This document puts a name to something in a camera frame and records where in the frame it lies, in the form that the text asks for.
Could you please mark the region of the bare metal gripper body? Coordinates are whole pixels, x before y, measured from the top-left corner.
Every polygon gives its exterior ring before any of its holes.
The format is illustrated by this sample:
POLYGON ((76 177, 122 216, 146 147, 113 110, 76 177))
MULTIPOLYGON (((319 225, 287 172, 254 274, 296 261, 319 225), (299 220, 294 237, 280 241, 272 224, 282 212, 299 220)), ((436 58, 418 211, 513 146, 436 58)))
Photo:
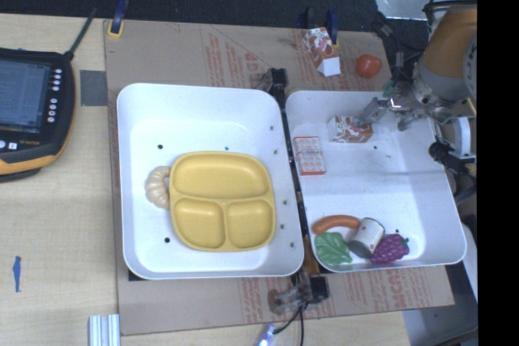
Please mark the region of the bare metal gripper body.
POLYGON ((451 102, 429 88, 392 87, 383 97, 396 117, 398 113, 420 113, 437 122, 446 122, 451 117, 451 102))

